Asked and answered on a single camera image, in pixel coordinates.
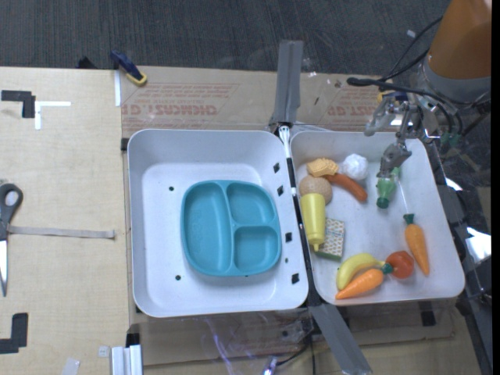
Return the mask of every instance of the tomato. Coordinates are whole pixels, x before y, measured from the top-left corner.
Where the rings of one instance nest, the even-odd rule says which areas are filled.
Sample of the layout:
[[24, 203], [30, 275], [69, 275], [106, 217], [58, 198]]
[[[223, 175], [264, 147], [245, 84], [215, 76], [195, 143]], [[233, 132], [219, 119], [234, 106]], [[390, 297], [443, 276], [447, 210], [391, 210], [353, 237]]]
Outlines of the tomato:
[[404, 250], [390, 254], [385, 259], [385, 262], [391, 264], [393, 268], [392, 275], [399, 279], [409, 277], [415, 268], [415, 259]]

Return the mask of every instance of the light wood surface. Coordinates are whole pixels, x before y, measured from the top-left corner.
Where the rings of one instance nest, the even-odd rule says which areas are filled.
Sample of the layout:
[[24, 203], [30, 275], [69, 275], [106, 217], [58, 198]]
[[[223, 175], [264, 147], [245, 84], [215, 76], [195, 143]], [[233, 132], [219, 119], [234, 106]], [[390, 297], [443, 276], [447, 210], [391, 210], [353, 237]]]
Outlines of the light wood surface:
[[[13, 314], [28, 313], [29, 325], [27, 347], [0, 355], [0, 374], [60, 374], [68, 358], [80, 361], [78, 375], [108, 374], [109, 359], [99, 357], [98, 349], [124, 345], [130, 324], [114, 72], [1, 68], [0, 89], [31, 91], [38, 101], [71, 102], [43, 109], [41, 130], [21, 118], [21, 103], [0, 102], [0, 179], [24, 193], [12, 225], [116, 231], [114, 241], [10, 235], [0, 339], [10, 338]], [[364, 345], [362, 350], [375, 374], [480, 374], [464, 319], [453, 311], [452, 322], [451, 337]], [[254, 374], [265, 360], [171, 364], [145, 368], [145, 373]], [[277, 373], [312, 373], [311, 364], [307, 352]], [[318, 374], [341, 372], [331, 352], [320, 347], [316, 369]]]

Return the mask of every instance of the carrot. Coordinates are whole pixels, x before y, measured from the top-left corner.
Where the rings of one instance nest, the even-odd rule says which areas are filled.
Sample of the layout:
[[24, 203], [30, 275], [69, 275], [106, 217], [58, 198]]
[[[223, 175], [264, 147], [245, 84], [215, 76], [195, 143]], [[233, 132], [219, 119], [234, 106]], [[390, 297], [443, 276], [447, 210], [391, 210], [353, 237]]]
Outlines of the carrot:
[[365, 291], [371, 291], [384, 281], [384, 273], [378, 268], [371, 268], [365, 273], [351, 280], [346, 287], [339, 291], [336, 299], [351, 298]]
[[323, 177], [325, 177], [331, 184], [337, 184], [351, 192], [351, 194], [360, 202], [364, 202], [368, 198], [368, 194], [363, 186], [343, 173], [337, 172], [335, 175], [323, 175]]
[[403, 218], [406, 221], [405, 239], [410, 251], [415, 257], [416, 263], [425, 275], [429, 275], [429, 257], [427, 254], [427, 244], [423, 229], [413, 223], [414, 214], [405, 214]]

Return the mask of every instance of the robotic arm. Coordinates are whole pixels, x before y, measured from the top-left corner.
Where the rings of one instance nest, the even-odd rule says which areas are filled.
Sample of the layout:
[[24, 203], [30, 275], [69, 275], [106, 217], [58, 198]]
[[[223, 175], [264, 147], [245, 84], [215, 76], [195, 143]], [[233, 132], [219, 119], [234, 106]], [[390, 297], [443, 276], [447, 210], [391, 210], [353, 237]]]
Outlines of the robotic arm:
[[402, 117], [395, 143], [382, 156], [380, 179], [389, 178], [411, 156], [407, 138], [458, 138], [459, 112], [491, 100], [491, 1], [451, 1], [420, 63], [414, 88], [352, 80], [358, 86], [375, 84], [395, 91], [381, 96], [365, 130], [371, 136], [397, 115]]

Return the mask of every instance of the teal divided plate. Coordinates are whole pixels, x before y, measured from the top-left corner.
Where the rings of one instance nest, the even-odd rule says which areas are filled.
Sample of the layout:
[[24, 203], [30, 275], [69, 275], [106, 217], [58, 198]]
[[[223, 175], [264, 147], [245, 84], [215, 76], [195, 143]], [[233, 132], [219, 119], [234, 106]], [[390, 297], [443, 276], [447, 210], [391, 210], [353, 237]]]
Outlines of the teal divided plate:
[[180, 234], [188, 262], [216, 277], [265, 272], [281, 254], [273, 199], [263, 187], [239, 180], [192, 185], [182, 199]]

